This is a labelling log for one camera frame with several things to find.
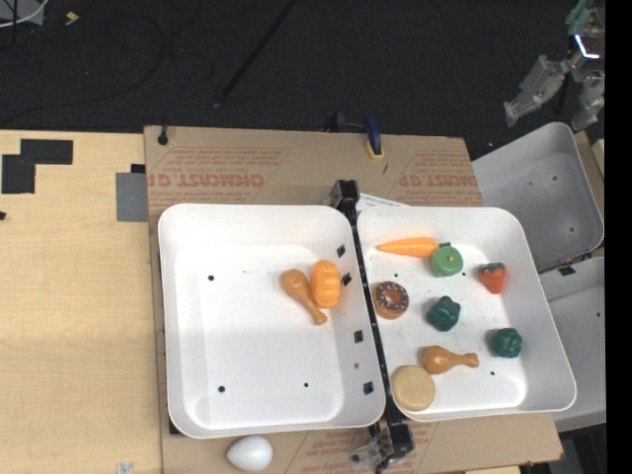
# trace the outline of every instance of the white plastic container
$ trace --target white plastic container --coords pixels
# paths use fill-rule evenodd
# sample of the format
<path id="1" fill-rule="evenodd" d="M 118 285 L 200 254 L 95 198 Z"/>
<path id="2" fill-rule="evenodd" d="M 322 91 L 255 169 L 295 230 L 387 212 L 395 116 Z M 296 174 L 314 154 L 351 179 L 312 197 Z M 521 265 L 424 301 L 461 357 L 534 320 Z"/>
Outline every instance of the white plastic container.
<path id="1" fill-rule="evenodd" d="M 487 206 L 518 218 L 539 272 L 596 248 L 603 219 L 571 129 L 551 122 L 472 162 Z"/>
<path id="2" fill-rule="evenodd" d="M 553 413 L 559 432 L 606 423 L 605 258 L 540 276 L 577 380 L 577 400 Z"/>
<path id="3" fill-rule="evenodd" d="M 170 417 L 210 438 L 364 427 L 385 395 L 353 233 L 319 205 L 178 204 L 158 226 Z M 315 325 L 280 287 L 318 260 L 341 276 Z"/>
<path id="4" fill-rule="evenodd" d="M 419 364 L 424 348 L 440 345 L 458 354 L 478 354 L 480 365 L 458 365 L 433 375 L 436 394 L 424 411 L 402 413 L 415 421 L 557 411 L 569 408 L 576 384 L 540 284 L 519 221 L 495 207 L 371 207 L 358 218 L 358 233 L 371 287 L 393 280 L 406 288 L 410 306 L 403 316 L 378 317 L 389 374 L 400 365 Z M 384 253 L 379 244 L 430 236 L 449 242 L 464 268 L 439 277 L 430 259 Z M 501 294 L 477 278 L 486 264 L 506 265 Z M 461 305 L 458 323 L 440 332 L 426 320 L 444 295 Z M 490 335 L 505 327 L 522 335 L 517 358 L 492 354 Z"/>

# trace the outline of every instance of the toy carrot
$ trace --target toy carrot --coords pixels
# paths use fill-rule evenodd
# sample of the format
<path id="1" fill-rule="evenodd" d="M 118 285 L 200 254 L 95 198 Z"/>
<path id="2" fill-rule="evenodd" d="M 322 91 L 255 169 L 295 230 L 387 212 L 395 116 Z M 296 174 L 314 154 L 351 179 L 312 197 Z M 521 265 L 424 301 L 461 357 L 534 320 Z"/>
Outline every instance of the toy carrot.
<path id="1" fill-rule="evenodd" d="M 492 293 L 503 291 L 507 269 L 505 264 L 488 264 L 479 268 L 478 277 Z"/>
<path id="2" fill-rule="evenodd" d="M 438 248 L 438 242 L 432 237 L 411 237 L 377 246 L 380 251 L 409 257 L 429 257 L 436 248 Z"/>

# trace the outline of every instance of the plastic toy food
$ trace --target plastic toy food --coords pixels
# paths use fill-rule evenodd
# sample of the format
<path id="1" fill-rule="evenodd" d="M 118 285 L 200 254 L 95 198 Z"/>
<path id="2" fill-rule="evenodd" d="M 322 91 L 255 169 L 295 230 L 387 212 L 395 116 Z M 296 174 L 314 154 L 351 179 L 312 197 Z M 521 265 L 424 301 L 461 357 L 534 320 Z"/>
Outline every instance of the plastic toy food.
<path id="1" fill-rule="evenodd" d="M 394 320 L 408 310 L 408 291 L 397 282 L 387 280 L 373 289 L 375 312 L 382 318 Z"/>
<path id="2" fill-rule="evenodd" d="M 431 267 L 439 277 L 454 276 L 463 269 L 463 257 L 449 242 L 444 242 L 433 251 Z"/>
<path id="3" fill-rule="evenodd" d="M 309 311 L 316 325 L 327 321 L 327 315 L 321 311 L 313 300 L 307 276 L 298 269 L 285 271 L 280 277 L 283 291 L 298 300 Z"/>
<path id="4" fill-rule="evenodd" d="M 481 267 L 477 274 L 492 293 L 500 293 L 503 291 L 506 273 L 505 264 L 488 264 Z"/>
<path id="5" fill-rule="evenodd" d="M 458 355 L 441 346 L 430 346 L 424 350 L 421 363 L 430 374 L 441 374 L 459 364 L 477 367 L 479 361 L 475 353 Z"/>
<path id="6" fill-rule="evenodd" d="M 320 260 L 314 264 L 309 275 L 309 285 L 314 301 L 319 307 L 329 309 L 340 299 L 340 275 L 338 267 L 329 260 Z"/>
<path id="7" fill-rule="evenodd" d="M 262 435 L 247 435 L 228 448 L 228 461 L 244 472 L 260 472 L 273 461 L 274 451 L 270 441 Z"/>
<path id="8" fill-rule="evenodd" d="M 432 237 L 411 237 L 380 244 L 377 249 L 386 253 L 409 257 L 429 257 L 438 248 L 438 242 Z"/>
<path id="9" fill-rule="evenodd" d="M 435 382 L 418 365 L 402 365 L 391 377 L 395 402 L 408 411 L 423 411 L 435 399 Z"/>
<path id="10" fill-rule="evenodd" d="M 445 295 L 428 312 L 426 319 L 437 330 L 447 332 L 458 322 L 460 312 L 461 305 Z"/>
<path id="11" fill-rule="evenodd" d="M 522 350 L 522 336 L 515 328 L 499 330 L 492 339 L 492 351 L 505 358 L 515 358 Z"/>

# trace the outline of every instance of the egg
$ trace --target egg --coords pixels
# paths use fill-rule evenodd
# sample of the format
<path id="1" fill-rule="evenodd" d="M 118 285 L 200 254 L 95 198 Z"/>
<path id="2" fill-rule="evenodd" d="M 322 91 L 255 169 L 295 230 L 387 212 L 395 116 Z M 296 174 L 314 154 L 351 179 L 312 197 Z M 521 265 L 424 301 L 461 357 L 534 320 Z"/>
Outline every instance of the egg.
<path id="1" fill-rule="evenodd" d="M 259 472 L 273 461 L 273 446 L 262 435 L 248 435 L 233 442 L 226 458 L 240 470 Z"/>

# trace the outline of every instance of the toy orange pumpkin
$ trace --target toy orange pumpkin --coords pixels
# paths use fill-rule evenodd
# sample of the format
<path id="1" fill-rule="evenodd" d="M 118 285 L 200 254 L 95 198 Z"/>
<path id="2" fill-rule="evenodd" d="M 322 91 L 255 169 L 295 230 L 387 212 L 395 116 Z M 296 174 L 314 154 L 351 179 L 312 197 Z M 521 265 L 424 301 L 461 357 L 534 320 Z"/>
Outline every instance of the toy orange pumpkin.
<path id="1" fill-rule="evenodd" d="M 319 260 L 310 273 L 309 286 L 319 307 L 330 309 L 336 306 L 341 288 L 338 267 L 329 260 Z"/>

